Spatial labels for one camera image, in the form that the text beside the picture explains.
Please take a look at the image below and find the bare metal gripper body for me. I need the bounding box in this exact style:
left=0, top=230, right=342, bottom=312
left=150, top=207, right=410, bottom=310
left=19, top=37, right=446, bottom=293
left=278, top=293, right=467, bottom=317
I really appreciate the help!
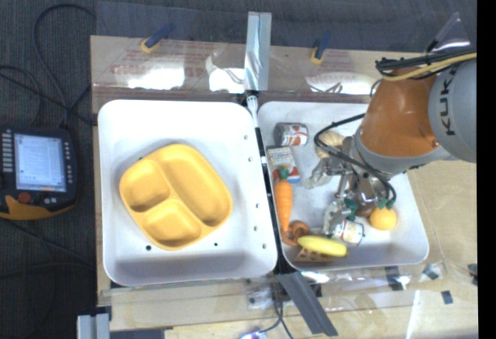
left=336, top=135, right=380, bottom=219

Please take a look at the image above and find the yellow round fruit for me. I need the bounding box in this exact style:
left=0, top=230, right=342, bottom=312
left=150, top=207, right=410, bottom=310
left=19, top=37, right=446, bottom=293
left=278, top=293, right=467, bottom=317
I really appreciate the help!
left=369, top=205, right=398, bottom=232

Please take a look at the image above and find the yellow banana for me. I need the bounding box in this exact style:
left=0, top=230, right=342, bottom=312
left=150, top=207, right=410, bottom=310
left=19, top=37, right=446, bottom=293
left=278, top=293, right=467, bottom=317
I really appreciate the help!
left=297, top=235, right=349, bottom=258

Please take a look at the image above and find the beige bread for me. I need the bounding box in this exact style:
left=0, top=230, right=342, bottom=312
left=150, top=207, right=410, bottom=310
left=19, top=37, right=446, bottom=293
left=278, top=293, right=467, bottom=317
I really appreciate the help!
left=315, top=130, right=346, bottom=158

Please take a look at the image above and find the white and red food carton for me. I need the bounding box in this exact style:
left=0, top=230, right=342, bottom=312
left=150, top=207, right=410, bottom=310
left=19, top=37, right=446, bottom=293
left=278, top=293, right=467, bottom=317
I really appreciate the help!
left=266, top=146, right=301, bottom=185

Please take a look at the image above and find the brown pretzel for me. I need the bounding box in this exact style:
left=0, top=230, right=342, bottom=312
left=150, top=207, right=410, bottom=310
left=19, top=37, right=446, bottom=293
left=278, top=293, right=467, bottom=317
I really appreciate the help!
left=281, top=220, right=311, bottom=247

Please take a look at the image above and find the orange carrot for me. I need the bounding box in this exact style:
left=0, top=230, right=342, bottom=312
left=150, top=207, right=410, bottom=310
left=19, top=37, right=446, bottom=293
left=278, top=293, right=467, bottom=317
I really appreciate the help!
left=274, top=168, right=294, bottom=233

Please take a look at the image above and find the small can, red white label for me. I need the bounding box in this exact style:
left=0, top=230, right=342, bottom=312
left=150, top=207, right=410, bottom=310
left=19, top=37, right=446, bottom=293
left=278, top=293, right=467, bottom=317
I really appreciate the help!
left=273, top=123, right=310, bottom=147

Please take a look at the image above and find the white plastic tray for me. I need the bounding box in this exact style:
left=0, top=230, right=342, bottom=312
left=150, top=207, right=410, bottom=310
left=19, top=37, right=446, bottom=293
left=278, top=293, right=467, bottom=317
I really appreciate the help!
left=96, top=99, right=279, bottom=287
left=257, top=100, right=430, bottom=273

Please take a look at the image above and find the brown cardboard board, red print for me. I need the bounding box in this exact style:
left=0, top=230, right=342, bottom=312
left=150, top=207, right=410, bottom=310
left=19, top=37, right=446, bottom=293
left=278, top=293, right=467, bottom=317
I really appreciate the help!
left=89, top=34, right=477, bottom=332

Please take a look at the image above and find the yellow divided plate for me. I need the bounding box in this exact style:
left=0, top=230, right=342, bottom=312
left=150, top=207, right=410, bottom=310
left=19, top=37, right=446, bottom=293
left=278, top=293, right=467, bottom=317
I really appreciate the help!
left=119, top=143, right=234, bottom=252

